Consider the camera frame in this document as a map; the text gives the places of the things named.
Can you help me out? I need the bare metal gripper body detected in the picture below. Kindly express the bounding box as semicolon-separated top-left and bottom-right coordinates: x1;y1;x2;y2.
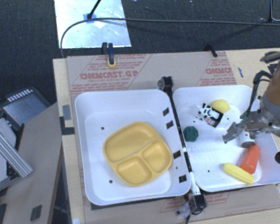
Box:
240;109;280;146

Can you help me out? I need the yellow lemon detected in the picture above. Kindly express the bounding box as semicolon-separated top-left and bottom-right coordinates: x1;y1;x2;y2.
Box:
211;98;231;114

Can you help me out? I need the white plastic tray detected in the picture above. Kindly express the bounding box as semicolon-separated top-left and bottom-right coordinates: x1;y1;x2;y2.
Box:
74;83;193;208
172;79;280;195

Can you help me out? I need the orange carrot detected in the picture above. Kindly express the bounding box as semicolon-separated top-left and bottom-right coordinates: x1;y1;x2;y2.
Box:
237;143;262;175

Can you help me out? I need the yellow corn cob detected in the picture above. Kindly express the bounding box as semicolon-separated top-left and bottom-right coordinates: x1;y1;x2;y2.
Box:
222;160;255;187

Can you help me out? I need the green broccoli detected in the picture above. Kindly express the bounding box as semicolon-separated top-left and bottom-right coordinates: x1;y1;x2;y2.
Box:
182;125;200;143

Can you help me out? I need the thin black and white rod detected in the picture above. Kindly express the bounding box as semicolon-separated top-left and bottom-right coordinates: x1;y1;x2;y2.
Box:
166;85;199;197

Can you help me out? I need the brown cardboard board, red print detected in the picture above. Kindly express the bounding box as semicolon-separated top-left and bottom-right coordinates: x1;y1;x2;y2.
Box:
66;38;280;224

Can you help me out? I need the yellow divided plate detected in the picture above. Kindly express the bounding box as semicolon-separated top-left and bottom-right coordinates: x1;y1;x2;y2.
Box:
100;119;175;190

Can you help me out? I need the black block with thin wires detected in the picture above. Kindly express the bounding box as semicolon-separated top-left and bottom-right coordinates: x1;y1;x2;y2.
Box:
157;75;174;91
188;192;208;214

